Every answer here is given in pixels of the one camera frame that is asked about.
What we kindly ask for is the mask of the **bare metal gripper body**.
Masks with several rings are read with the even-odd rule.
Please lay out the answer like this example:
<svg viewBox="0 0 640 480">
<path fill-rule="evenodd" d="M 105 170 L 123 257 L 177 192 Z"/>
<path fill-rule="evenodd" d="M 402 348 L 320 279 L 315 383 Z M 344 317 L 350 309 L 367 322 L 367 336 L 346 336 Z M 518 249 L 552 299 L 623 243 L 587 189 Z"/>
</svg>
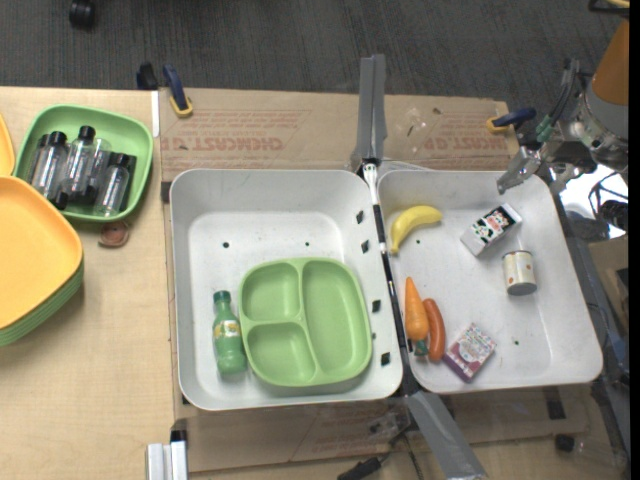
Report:
<svg viewBox="0 0 640 480">
<path fill-rule="evenodd" d="M 628 141 L 608 130 L 588 110 L 559 120 L 539 149 L 548 164 L 587 167 L 595 163 L 617 172 L 628 171 L 628 151 Z"/>
</svg>

